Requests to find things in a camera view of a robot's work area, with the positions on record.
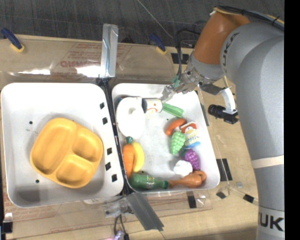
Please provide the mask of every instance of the white tray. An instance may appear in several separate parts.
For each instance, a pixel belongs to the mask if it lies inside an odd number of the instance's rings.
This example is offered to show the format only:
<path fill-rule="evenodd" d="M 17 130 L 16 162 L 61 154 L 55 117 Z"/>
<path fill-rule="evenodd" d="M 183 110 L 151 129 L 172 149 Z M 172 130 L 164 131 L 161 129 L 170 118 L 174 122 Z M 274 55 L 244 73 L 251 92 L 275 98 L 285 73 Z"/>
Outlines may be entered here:
<path fill-rule="evenodd" d="M 119 99 L 127 96 L 160 98 L 164 87 L 164 84 L 120 83 L 112 90 L 114 109 L 117 109 Z M 199 156 L 200 168 L 206 173 L 207 179 L 200 188 L 193 188 L 193 190 L 215 188 L 220 182 L 220 172 L 198 95 L 194 91 L 188 92 L 187 94 L 178 93 L 167 103 L 183 109 L 183 117 L 187 122 L 194 121 L 197 126 L 200 145 L 195 146 L 193 150 L 195 150 Z M 145 115 L 146 130 L 141 137 L 136 139 L 136 141 L 141 144 L 145 155 L 144 165 L 139 173 L 151 175 L 161 180 L 179 179 L 180 177 L 175 174 L 173 169 L 177 161 L 180 160 L 180 157 L 171 155 L 169 151 L 171 137 L 165 134 L 165 129 L 171 122 L 170 120 L 177 119 L 177 117 L 165 111 Z M 125 144 L 125 137 L 119 129 L 118 137 L 120 145 L 123 147 Z M 186 190 L 190 190 L 190 188 L 178 185 L 172 189 L 154 189 L 145 191 L 149 193 Z"/>
<path fill-rule="evenodd" d="M 1 111 L 7 194 L 16 206 L 107 198 L 118 195 L 123 189 L 108 104 L 97 85 L 11 83 L 1 91 Z M 61 186 L 41 176 L 30 164 L 30 152 L 38 134 L 48 121 L 57 117 L 74 120 L 102 139 L 102 160 L 92 180 L 84 187 Z"/>

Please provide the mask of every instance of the divided yellow plate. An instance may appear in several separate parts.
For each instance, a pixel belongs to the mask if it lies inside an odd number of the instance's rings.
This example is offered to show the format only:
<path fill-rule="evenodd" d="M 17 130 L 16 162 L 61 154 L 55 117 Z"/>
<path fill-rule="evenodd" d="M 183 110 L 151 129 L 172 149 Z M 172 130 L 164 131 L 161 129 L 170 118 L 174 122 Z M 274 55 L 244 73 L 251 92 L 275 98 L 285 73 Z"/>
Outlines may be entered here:
<path fill-rule="evenodd" d="M 77 189 L 92 179 L 103 153 L 98 135 L 75 121 L 58 117 L 50 120 L 35 140 L 30 163 L 44 177 Z"/>

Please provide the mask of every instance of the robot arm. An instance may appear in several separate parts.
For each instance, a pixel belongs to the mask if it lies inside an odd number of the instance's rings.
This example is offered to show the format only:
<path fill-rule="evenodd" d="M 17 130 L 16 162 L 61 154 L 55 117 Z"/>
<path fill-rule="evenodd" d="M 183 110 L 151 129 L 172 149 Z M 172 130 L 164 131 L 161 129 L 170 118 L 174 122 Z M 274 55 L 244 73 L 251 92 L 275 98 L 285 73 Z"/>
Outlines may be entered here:
<path fill-rule="evenodd" d="M 273 26 L 276 20 L 250 22 L 242 15 L 216 11 L 179 85 L 167 87 L 163 95 L 171 97 L 195 87 L 216 95 L 222 90 L 213 83 L 223 76 L 235 84 L 237 111 L 258 188 L 257 240 L 285 239 L 284 27 Z M 222 96 L 233 110 L 231 95 Z"/>

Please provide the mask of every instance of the yellow clamp tip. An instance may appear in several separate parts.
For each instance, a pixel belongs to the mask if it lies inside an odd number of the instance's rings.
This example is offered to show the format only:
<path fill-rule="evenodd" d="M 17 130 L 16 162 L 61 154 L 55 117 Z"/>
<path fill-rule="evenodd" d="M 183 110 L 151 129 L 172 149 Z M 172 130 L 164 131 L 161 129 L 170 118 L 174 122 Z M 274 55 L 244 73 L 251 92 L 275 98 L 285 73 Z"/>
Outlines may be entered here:
<path fill-rule="evenodd" d="M 12 43 L 10 44 L 10 47 L 15 50 L 17 53 L 22 53 L 25 49 L 25 46 L 23 44 L 21 44 L 21 48 L 18 49 L 17 47 L 15 47 Z"/>
<path fill-rule="evenodd" d="M 163 51 L 159 48 L 159 46 L 156 47 L 156 50 L 161 53 L 162 55 L 165 55 L 167 53 L 167 50 Z"/>

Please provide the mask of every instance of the green toy vegetable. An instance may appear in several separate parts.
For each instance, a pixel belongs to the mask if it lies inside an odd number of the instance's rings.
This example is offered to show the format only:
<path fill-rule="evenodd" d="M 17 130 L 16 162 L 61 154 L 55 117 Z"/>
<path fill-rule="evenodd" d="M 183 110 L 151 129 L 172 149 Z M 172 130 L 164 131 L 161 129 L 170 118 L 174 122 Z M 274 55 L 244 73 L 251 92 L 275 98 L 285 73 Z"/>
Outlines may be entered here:
<path fill-rule="evenodd" d="M 170 143 L 170 152 L 172 155 L 177 154 L 185 144 L 186 136 L 181 131 L 172 134 Z"/>

